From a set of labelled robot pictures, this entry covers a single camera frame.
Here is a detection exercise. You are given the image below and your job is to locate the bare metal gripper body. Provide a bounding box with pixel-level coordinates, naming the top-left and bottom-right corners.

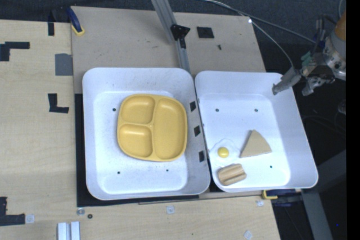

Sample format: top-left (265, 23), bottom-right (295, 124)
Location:
top-left (302, 44), bottom-right (347, 84)

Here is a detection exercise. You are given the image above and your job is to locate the white plastic tray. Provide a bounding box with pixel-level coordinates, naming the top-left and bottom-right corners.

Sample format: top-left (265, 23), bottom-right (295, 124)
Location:
top-left (82, 66), bottom-right (212, 201)
top-left (193, 70), bottom-right (320, 194)

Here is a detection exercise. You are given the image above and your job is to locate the tan triangular bread slice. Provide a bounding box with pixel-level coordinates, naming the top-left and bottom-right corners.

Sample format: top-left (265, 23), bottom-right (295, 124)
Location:
top-left (239, 129), bottom-right (273, 159)

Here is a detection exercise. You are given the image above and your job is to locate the white and yellow fried egg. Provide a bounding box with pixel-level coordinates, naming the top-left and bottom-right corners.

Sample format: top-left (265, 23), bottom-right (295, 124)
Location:
top-left (209, 138), bottom-right (238, 167)

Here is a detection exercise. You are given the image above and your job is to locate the tan hot dog bun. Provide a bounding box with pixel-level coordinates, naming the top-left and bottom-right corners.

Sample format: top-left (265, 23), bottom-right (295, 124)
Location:
top-left (217, 163), bottom-right (248, 187)

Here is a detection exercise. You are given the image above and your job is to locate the yellow divided plate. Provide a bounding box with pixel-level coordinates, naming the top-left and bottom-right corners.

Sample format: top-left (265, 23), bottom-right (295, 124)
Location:
top-left (116, 93), bottom-right (188, 163)

